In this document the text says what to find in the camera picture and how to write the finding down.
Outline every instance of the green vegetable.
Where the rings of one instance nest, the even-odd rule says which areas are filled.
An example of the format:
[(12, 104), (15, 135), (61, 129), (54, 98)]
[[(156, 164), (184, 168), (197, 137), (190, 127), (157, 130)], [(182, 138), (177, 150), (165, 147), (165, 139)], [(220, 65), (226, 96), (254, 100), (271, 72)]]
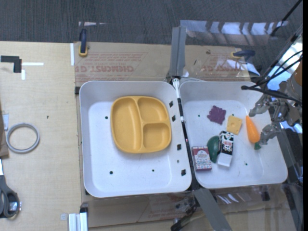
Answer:
[(210, 159), (213, 163), (216, 163), (217, 155), (219, 153), (218, 142), (219, 136), (217, 135), (210, 138), (207, 142), (208, 152), (210, 154)]

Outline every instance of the gray ring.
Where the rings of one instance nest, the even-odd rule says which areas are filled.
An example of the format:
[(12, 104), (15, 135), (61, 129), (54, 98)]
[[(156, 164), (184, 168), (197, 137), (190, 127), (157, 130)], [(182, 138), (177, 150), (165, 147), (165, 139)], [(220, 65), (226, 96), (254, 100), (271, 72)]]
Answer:
[[(17, 148), (14, 148), (14, 147), (10, 144), (10, 136), (11, 136), (11, 133), (14, 132), (14, 131), (15, 131), (16, 129), (18, 129), (18, 128), (30, 128), (30, 129), (32, 129), (32, 130), (35, 132), (35, 134), (37, 135), (37, 140), (34, 142), (34, 144), (33, 144), (32, 146), (30, 146), (30, 147), (27, 148), (27, 149), (24, 149), (24, 150), (22, 150), (22, 149), (17, 149)], [(6, 143), (8, 144), (9, 149), (10, 149), (11, 151), (15, 152), (15, 153), (19, 153), (19, 154), (28, 153), (28, 152), (34, 150), (34, 149), (37, 147), (38, 143), (39, 143), (39, 132), (38, 132), (38, 129), (37, 129), (35, 126), (33, 126), (32, 124), (30, 124), (30, 123), (25, 123), (25, 122), (23, 122), (23, 123), (17, 123), (17, 124), (15, 124), (15, 125), (13, 125), (12, 127), (9, 128), (9, 130), (8, 130), (8, 132), (7, 132), (7, 134), (6, 134)]]

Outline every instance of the carrot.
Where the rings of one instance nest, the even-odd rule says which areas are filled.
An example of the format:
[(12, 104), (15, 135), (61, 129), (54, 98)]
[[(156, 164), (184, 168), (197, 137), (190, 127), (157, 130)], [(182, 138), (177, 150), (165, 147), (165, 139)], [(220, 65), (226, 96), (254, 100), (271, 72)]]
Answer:
[(258, 130), (253, 121), (247, 115), (246, 115), (246, 127), (247, 127), (247, 135), (249, 141), (251, 143), (257, 143), (260, 140), (260, 134), (258, 133)]

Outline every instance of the table surface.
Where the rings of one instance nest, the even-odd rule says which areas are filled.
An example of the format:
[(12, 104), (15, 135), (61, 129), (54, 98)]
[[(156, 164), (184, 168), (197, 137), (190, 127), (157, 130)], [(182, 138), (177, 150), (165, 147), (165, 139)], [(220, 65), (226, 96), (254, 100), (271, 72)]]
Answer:
[[(65, 231), (61, 214), (78, 213), (81, 181), (78, 151), (75, 70), (70, 44), (0, 42), (1, 55), (19, 56), (26, 79), (13, 73), (13, 64), (0, 63), (0, 100), (9, 126), (27, 122), (40, 133), (38, 147), (28, 154), (10, 152), (3, 157), (8, 186), (18, 193), (22, 210), (13, 220), (0, 219), (1, 230)], [(15, 147), (25, 148), (35, 140), (29, 129), (19, 129), (11, 137)], [(226, 215), (234, 230), (295, 230), (288, 206)], [(91, 230), (170, 230), (171, 220), (92, 228)], [(205, 230), (212, 230), (205, 224)]]

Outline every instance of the white tray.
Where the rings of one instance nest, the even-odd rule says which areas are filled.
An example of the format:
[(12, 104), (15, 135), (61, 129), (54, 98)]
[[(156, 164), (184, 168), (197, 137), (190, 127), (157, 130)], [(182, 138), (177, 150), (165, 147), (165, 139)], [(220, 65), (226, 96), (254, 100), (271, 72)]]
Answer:
[[(172, 139), (166, 149), (147, 154), (128, 154), (117, 149), (111, 133), (111, 106), (117, 98), (134, 95), (158, 98), (168, 109)], [(90, 195), (172, 193), (189, 188), (192, 175), (178, 101), (170, 84), (90, 81), (82, 85), (79, 98), (84, 185)]]
[[(198, 182), (206, 188), (241, 187), (248, 185), (282, 183), (288, 176), (287, 167), (277, 138), (270, 139), (260, 150), (254, 150), (246, 132), (245, 116), (255, 106), (262, 93), (241, 90), (251, 82), (185, 82), (180, 87), (184, 119), (190, 146), (206, 145), (214, 135), (226, 130), (228, 116), (243, 119), (234, 148), (230, 167), (212, 163), (211, 171), (196, 172)], [(206, 116), (212, 106), (226, 110), (222, 125)], [(270, 123), (265, 112), (252, 118), (259, 132)]]

